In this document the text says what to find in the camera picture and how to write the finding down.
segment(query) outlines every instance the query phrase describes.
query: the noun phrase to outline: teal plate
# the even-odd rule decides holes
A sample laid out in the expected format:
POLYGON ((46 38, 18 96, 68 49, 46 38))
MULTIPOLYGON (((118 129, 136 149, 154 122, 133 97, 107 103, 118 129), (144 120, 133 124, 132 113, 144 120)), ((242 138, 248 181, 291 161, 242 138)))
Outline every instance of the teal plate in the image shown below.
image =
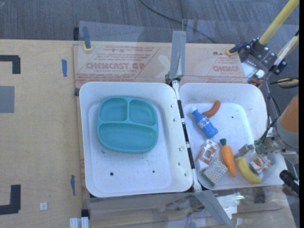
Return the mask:
POLYGON ((100 143, 113 151, 149 151, 158 139, 156 111, 149 102, 139 98, 106 98, 98 109, 97 135, 100 143))

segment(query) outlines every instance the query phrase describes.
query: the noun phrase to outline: yellow banana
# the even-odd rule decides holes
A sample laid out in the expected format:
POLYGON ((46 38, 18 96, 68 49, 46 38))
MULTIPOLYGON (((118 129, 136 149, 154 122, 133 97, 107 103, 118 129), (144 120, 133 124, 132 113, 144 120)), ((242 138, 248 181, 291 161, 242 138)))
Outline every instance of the yellow banana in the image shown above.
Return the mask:
POLYGON ((237 166, 241 171, 242 175, 251 183, 261 183, 262 180, 256 175, 248 166, 246 159, 241 158, 237 160, 237 166))

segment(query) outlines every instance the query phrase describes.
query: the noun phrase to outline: brown sausage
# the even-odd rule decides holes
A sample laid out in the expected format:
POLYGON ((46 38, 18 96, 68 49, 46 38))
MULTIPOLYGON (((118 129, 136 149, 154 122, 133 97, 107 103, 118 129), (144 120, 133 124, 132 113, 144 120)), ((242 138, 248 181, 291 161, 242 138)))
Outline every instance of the brown sausage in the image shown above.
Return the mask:
POLYGON ((209 111, 203 112, 202 114, 209 118, 219 110, 219 107, 220 107, 220 101, 215 101, 213 103, 212 108, 209 111))

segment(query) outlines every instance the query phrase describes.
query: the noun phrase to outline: orange carrot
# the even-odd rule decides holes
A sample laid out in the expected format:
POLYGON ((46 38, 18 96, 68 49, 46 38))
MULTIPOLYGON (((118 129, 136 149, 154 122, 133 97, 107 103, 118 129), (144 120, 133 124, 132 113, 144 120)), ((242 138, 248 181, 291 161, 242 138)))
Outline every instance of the orange carrot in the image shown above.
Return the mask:
POLYGON ((203 112, 203 115, 205 115, 206 117, 209 118, 209 117, 213 116, 219 110, 219 107, 220 107, 220 101, 215 101, 213 103, 212 108, 206 112, 203 112))
POLYGON ((232 149, 230 146, 226 145, 227 140, 221 139, 220 143, 223 145, 220 152, 222 154, 224 163, 227 165, 230 174, 235 177, 236 176, 236 167, 234 162, 234 156, 232 153, 232 149))

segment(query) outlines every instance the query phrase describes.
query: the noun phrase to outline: blue bottle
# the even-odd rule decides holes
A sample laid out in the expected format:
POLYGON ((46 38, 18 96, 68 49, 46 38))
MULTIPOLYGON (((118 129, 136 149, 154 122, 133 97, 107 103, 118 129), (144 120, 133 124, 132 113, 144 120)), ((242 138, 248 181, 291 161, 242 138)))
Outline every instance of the blue bottle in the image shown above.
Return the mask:
POLYGON ((196 107, 191 109, 192 114, 195 116, 196 124, 206 134, 208 138, 212 138, 218 133, 218 130, 212 125, 209 118, 198 112, 196 107))

